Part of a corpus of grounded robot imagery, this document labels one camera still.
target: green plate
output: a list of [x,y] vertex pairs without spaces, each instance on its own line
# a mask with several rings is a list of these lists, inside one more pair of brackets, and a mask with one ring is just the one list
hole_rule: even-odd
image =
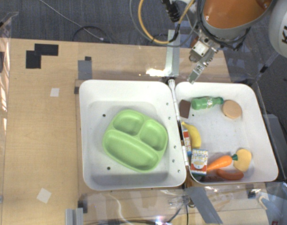
[[131,109],[120,111],[103,136],[103,148],[108,156],[142,173],[158,165],[167,142],[168,134],[162,124]]

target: dark gray floor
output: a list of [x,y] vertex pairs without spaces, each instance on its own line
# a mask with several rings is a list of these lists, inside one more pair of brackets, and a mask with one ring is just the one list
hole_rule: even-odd
[[[135,30],[129,15],[129,0],[44,0],[64,16],[80,25],[93,25],[103,29],[111,41],[118,44],[150,45]],[[38,0],[0,0],[0,20],[7,12],[19,12],[13,19],[14,38],[70,41],[78,26],[61,17]],[[146,0],[143,16],[153,35],[166,34],[173,24],[167,18],[159,0]],[[287,59],[280,55],[270,61],[274,50],[268,35],[269,17],[250,31],[244,47],[239,52],[226,50],[228,68],[234,82],[253,83],[260,69],[272,62],[259,79],[259,89],[269,113],[276,115],[287,141]],[[90,30],[104,36],[98,30]],[[80,32],[76,41],[98,42],[94,37]]]

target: round brown toy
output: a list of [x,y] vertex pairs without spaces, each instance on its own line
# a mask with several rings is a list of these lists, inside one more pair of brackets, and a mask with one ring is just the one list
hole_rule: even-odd
[[235,119],[242,115],[241,106],[232,100],[227,100],[222,105],[222,112],[229,118]]

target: toy banana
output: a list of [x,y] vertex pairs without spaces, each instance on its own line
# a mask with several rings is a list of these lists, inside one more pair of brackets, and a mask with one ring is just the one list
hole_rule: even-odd
[[191,148],[199,149],[201,146],[201,137],[197,128],[193,125],[182,122],[182,125],[188,130],[191,138]]

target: white plastic tray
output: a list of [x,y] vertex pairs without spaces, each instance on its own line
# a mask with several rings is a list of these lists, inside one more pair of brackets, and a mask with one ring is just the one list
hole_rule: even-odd
[[[169,87],[161,82],[85,81],[79,91],[83,177],[93,190],[176,187],[186,178],[184,158]],[[148,173],[133,171],[111,159],[102,139],[113,117],[126,108],[164,125],[169,134],[158,166]]]
[[218,157],[233,155],[239,148],[251,151],[252,161],[240,181],[212,182],[213,184],[251,183],[273,181],[278,176],[278,167],[268,138],[265,124],[254,91],[243,84],[181,82],[176,86],[178,103],[198,97],[222,97],[234,100],[243,114],[235,120],[226,117],[221,105],[210,109],[190,109],[189,118],[183,119],[197,127],[202,138],[201,149],[208,150],[208,163]]

